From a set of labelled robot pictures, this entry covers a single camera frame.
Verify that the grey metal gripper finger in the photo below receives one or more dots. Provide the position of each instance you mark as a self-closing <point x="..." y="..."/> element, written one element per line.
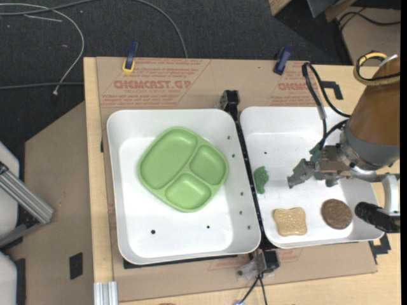
<point x="333" y="181"/>
<point x="300" y="173"/>

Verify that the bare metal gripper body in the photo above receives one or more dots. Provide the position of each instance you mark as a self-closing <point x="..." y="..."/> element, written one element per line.
<point x="334" y="162"/>

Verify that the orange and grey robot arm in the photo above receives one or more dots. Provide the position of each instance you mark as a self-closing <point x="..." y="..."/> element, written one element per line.
<point x="375" y="116"/>

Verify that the brown round biscuit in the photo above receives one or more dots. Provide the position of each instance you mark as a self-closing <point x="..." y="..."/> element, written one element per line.
<point x="336" y="214"/>

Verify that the green grapes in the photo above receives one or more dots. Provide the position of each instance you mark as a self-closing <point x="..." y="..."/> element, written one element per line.
<point x="261" y="178"/>

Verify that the white plastic tray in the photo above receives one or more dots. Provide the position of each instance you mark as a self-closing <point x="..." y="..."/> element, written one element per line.
<point x="178" y="234"/>
<point x="286" y="129"/>

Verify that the beige bread slice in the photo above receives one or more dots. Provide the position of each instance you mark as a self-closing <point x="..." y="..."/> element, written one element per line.
<point x="290" y="221"/>

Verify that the thin black rod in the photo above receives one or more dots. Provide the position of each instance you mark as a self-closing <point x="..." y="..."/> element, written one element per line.
<point x="251" y="183"/>

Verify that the green divided plate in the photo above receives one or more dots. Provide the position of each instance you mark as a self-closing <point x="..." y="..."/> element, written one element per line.
<point x="178" y="160"/>

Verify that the brown cardboard board red print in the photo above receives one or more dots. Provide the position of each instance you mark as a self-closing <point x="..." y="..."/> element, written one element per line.
<point x="190" y="78"/>

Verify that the black cylinder on white bracket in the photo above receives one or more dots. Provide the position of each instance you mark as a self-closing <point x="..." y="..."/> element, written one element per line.
<point x="375" y="216"/>

